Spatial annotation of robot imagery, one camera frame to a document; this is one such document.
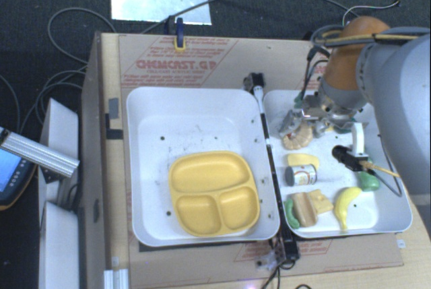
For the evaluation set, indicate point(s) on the yellow toy cracker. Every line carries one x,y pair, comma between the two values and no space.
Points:
322,201

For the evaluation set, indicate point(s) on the brown cardboard board red print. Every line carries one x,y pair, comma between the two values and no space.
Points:
188,62

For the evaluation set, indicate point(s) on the white plastic tray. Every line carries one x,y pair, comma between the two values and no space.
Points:
188,112
357,213

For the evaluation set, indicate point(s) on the black cylinder on white bracket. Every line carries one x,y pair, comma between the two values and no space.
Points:
348,158

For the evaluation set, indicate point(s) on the yellow banana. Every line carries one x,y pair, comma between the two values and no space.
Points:
344,205

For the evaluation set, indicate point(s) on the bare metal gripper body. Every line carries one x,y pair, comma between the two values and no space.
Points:
320,109

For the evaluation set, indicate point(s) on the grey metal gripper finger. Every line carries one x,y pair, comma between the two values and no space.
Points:
320,128
289,124

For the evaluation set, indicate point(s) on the yellow toy cheese slice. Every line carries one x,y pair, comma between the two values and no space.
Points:
301,159

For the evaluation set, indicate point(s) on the small white and grey can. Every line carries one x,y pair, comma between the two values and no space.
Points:
303,174

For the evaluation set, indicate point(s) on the green toy pepper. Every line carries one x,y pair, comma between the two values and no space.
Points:
368,181

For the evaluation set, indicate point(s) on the yellow divided plate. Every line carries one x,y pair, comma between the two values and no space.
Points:
212,193

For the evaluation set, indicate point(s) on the green toy pea pod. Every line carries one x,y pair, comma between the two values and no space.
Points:
291,213

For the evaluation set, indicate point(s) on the thin black and white rod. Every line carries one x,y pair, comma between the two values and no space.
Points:
269,153

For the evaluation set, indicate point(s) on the tan toy bread bun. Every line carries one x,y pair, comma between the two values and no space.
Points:
304,210

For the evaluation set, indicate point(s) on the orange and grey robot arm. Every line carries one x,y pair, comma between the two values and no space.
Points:
394,85

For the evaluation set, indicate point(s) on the beige toy croissant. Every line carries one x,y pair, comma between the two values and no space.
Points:
298,141

